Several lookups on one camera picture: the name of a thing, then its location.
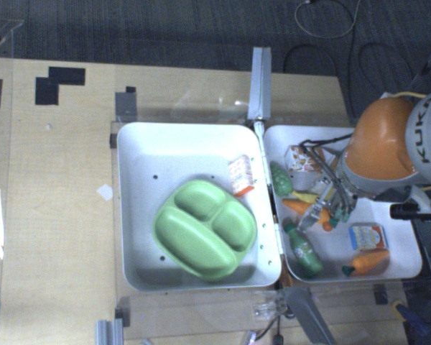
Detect black cylinder on white bracket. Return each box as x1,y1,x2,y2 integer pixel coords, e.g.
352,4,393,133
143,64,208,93
389,185,431,223

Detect orange carrot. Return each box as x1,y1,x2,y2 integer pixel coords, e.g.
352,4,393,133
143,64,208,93
318,208,340,233
282,198,315,215
341,249,391,277

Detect green bottle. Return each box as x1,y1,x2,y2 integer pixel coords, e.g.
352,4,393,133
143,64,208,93
283,223,325,277

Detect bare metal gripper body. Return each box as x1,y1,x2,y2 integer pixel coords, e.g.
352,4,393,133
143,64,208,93
315,178,358,223

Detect yellow banana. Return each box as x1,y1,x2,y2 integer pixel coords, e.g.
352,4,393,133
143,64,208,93
290,190,320,204

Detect green grapes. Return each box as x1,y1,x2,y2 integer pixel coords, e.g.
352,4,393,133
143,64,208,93
269,161,294,197

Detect white plastic tray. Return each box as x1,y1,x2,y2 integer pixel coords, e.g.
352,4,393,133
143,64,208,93
264,124,424,284
116,121,283,293

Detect green divided plate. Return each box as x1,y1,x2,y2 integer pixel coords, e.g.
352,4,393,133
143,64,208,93
152,179,259,282

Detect orange and white carton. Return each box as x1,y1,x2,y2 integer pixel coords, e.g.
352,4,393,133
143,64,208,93
284,144,332,174
228,155,256,198

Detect blue and orange carton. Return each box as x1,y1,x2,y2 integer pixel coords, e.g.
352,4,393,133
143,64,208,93
348,223,389,252

